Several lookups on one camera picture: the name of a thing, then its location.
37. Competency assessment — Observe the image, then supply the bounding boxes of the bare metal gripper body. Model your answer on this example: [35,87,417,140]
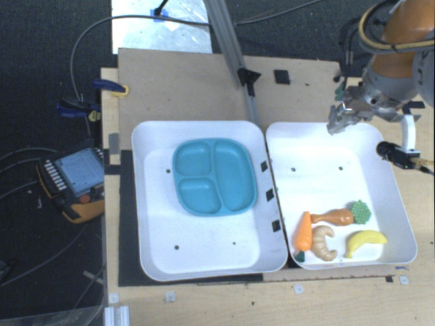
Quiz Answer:
[338,86,404,122]

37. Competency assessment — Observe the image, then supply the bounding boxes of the white plastic tray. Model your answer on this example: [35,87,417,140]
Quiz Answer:
[131,120,290,283]
[265,121,419,271]

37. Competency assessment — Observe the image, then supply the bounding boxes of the small black block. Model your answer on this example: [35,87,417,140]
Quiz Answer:
[273,69,292,86]

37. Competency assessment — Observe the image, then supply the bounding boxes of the green grapes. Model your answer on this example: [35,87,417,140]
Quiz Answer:
[349,200,372,225]

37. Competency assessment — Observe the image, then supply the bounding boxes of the brown chicken drumstick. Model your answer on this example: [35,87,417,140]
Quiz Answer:
[310,208,355,228]

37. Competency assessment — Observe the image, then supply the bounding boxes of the orange carrot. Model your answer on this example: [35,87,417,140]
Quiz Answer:
[294,211,313,263]

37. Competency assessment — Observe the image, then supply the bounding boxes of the yellow banana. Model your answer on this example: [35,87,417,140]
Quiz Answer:
[344,230,389,259]

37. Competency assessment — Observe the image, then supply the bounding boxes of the beige croissant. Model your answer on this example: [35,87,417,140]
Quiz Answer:
[311,225,338,262]

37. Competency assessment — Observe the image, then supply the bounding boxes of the blue divided plate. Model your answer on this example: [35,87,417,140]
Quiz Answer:
[172,137,258,217]

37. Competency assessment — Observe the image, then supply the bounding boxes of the flat brown board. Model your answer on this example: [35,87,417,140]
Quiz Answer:
[117,48,397,283]

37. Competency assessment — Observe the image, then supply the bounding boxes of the black cylinder on white bracket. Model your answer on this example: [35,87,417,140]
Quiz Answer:
[375,101,425,170]

